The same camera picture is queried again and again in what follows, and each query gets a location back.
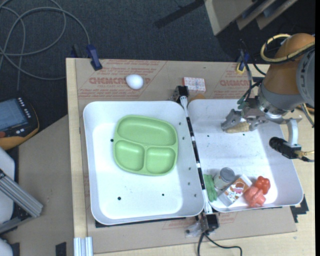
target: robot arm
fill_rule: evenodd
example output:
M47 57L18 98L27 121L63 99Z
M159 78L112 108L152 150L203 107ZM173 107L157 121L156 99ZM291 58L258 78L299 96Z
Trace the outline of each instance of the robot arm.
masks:
M274 58L266 57L266 48L277 38L285 39ZM232 109L221 128L227 133L236 132L239 126L244 126L243 119L249 131L269 121L287 124L289 140L272 138L269 144L287 158L301 158L297 154L301 152L299 119L285 119L284 116L299 105L315 106L315 37L305 33L277 35L262 46L260 54L270 67L265 77L248 90L250 94L252 87L258 86L257 95L248 97L247 91L238 101L239 110Z

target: tin can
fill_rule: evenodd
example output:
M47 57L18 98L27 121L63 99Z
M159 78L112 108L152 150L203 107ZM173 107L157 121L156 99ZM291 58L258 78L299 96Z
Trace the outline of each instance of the tin can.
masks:
M235 178L235 172L229 167L224 167L214 176L214 187L218 190L224 190L235 180Z

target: white tray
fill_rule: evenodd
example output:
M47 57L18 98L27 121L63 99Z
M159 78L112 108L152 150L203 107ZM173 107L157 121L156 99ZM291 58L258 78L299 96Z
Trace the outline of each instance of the white tray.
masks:
M202 173L214 176L223 167L229 167L237 177L248 176L253 184L258 176L263 176L270 179L271 188L261 208L299 204L303 190L293 161L269 146L272 137L286 139L280 125L269 122L254 131L223 132L221 123L237 107L234 99L197 99L188 105ZM252 209L243 196L229 207L219 199L210 205L219 212Z
M175 168L163 176L120 169L113 159L119 119L142 115L172 124L178 135ZM198 215L204 198L183 108L172 101L96 101L83 111L91 211L104 225Z

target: can lid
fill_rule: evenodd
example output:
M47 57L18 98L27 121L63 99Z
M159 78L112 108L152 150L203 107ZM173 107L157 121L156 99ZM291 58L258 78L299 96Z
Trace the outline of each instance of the can lid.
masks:
M229 167L224 167L220 171L220 177L224 182L233 182L236 178L235 172L229 168Z

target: green object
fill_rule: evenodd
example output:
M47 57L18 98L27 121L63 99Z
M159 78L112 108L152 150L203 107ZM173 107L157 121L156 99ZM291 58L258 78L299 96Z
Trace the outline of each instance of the green object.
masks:
M128 172L160 176L176 165L178 136L172 124L142 115L126 115L115 127L113 158Z
M204 174L203 178L204 178L204 184L206 188L206 193L208 194L209 201L213 202L217 200L218 195L215 189L214 179L212 178L211 175L208 175L208 174Z

